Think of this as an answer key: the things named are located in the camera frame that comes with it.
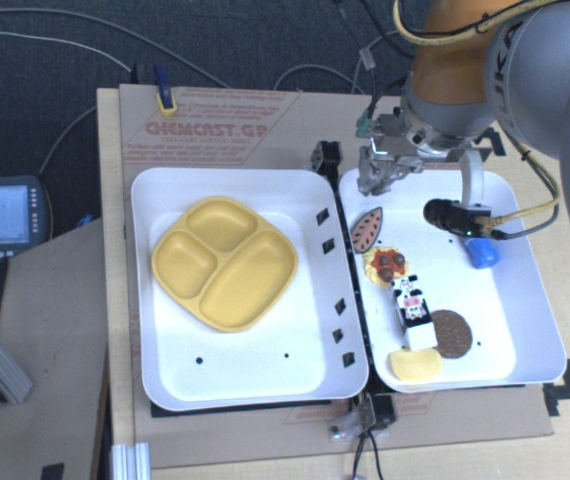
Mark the black cylinder on white bracket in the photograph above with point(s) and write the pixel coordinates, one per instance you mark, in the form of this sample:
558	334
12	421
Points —
447	214

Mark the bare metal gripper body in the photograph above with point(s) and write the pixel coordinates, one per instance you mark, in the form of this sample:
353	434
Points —
401	140

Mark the brown round biscuit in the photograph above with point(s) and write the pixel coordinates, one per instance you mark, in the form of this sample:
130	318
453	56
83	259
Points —
454	335

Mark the thin black rod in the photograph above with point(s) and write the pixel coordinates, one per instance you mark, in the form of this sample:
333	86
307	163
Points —
360	303

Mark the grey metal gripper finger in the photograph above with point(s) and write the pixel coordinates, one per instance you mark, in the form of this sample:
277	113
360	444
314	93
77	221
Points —
396	170
368	178

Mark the blue rounded block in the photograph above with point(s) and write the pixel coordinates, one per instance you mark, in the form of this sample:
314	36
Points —
482	254

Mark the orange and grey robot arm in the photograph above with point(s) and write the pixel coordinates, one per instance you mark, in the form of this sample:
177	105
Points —
540	83

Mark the yellow crisp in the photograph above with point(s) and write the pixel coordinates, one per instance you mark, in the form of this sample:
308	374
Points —
415	365

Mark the white plastic tray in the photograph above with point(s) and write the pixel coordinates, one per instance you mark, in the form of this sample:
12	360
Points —
495	318
245	368

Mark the yellow divided plate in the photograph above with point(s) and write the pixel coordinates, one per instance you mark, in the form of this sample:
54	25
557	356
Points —
225	263

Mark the pink watermelon slice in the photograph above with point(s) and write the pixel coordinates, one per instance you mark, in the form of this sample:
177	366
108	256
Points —
366	230

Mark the white cow print carton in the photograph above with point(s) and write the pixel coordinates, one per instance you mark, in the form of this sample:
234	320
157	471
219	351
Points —
415	318

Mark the brown cardboard board red print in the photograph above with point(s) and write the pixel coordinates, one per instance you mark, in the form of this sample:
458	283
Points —
215	128

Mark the yellow spaghetti with meatballs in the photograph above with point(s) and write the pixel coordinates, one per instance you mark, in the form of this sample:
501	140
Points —
377	274

